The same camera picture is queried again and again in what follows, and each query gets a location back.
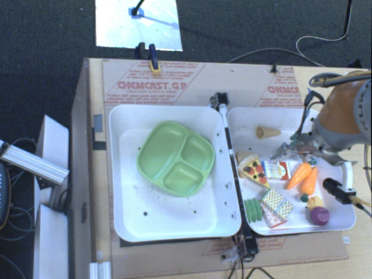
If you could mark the green divided plate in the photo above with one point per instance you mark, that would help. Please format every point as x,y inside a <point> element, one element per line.
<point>174,158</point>

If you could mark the pink and orange carton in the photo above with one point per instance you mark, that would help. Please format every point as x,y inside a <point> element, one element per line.
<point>271,221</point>

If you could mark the white plastic tray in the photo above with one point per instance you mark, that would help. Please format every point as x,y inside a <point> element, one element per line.
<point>299,227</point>
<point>162,214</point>

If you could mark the white and red carton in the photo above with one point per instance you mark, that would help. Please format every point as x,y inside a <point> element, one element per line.
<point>276,170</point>

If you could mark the green ribbed toy vegetable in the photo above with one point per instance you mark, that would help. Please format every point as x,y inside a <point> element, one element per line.
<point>252,210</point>

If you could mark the black cylinder on white bracket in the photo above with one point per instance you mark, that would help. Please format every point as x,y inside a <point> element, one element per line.
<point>334,188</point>

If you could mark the orange carrot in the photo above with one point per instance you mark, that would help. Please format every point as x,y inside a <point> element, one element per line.
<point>299,174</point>
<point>310,183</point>

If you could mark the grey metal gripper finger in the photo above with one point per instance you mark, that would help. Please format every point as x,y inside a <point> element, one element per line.
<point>281,151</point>
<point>307,157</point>

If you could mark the yellow and green patterned carton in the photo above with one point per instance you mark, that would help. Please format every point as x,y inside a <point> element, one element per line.
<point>276,202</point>

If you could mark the brown cardboard board red print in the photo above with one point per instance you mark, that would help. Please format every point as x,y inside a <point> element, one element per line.
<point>186,83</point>

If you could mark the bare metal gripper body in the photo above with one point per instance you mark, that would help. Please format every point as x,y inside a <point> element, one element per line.
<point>305,144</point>

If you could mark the thin black and white rod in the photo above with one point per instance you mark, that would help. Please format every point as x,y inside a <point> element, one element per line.
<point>232,155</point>

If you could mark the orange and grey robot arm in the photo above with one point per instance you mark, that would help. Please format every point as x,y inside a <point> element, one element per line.
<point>340,112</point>

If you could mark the tan ice cream cone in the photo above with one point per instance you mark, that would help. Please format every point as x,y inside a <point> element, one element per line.
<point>266,132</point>

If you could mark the yellow pizza slice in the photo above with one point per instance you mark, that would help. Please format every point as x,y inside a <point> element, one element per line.
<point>254,171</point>

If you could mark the yellow toy food piece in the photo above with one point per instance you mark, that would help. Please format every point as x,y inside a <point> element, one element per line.
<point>315,201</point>

